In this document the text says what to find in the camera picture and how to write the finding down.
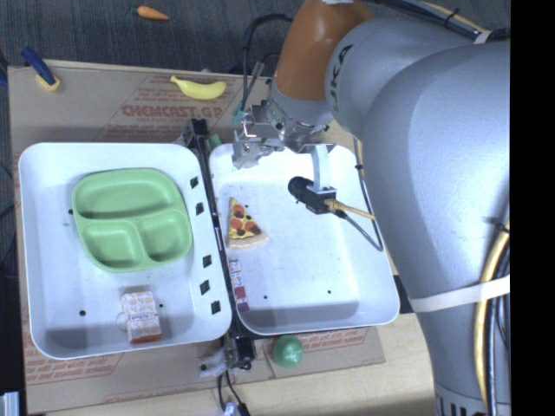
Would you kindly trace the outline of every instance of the dark gray floor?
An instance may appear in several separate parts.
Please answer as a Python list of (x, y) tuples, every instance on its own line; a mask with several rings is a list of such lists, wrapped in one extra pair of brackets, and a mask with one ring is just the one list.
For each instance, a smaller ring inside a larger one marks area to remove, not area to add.
[[(20, 51), (29, 45), (50, 59), (228, 72), (240, 63), (243, 31), (253, 18), (275, 12), (294, 16), (303, 1), (0, 0), (0, 49), (17, 66), (24, 64)], [(511, 0), (424, 1), (459, 9), (462, 16), (488, 29), (511, 24)], [(140, 19), (130, 12), (136, 4), (157, 8), (171, 20), (155, 23)], [(382, 6), (370, 7), (378, 16), (394, 13)], [(287, 28), (285, 23), (262, 26), (254, 37), (252, 57), (278, 52)], [(271, 71), (272, 64), (265, 74)], [(8, 92), (3, 87), (0, 163), (0, 261), (7, 265), (3, 266), (4, 273), (12, 276), (16, 274), (12, 244), (15, 226), (10, 208), (12, 185), (4, 170), (11, 168), (11, 150)], [(0, 282), (7, 283), (5, 278), (0, 276)], [(5, 307), (0, 308), (0, 334), (5, 311)]]

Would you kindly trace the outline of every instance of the pizza slice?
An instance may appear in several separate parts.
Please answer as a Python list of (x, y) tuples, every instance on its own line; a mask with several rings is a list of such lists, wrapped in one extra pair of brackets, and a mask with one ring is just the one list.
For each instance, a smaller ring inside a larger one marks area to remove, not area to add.
[(269, 240), (256, 221), (235, 198), (230, 200), (227, 246), (231, 250), (251, 248)]

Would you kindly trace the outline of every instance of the green plate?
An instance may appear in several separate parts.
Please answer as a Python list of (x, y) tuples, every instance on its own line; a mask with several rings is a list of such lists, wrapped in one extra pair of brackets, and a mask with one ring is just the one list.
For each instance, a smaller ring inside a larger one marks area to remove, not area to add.
[(193, 231), (183, 197), (162, 171), (90, 174), (75, 187), (72, 202), (85, 251), (105, 270), (158, 267), (191, 249)]

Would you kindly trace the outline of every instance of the banana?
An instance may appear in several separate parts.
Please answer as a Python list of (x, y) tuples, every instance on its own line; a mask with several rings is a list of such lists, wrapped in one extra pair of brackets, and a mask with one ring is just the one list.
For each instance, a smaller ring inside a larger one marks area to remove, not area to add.
[(220, 97), (227, 86), (224, 81), (215, 81), (214, 83), (205, 85), (194, 81), (180, 80), (175, 75), (172, 75), (170, 81), (180, 87), (181, 92), (187, 97), (200, 99), (202, 101), (209, 101), (210, 99)]

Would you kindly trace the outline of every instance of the toy carrot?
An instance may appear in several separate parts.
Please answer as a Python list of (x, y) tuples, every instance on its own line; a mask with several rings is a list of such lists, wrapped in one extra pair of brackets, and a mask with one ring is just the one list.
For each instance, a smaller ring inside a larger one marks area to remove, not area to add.
[(162, 14), (160, 11), (149, 8), (148, 6), (143, 6), (143, 5), (134, 6), (134, 7), (131, 8), (131, 11), (138, 14), (141, 17), (150, 18), (151, 20), (169, 20), (170, 19), (170, 17), (168, 17), (166, 14)]

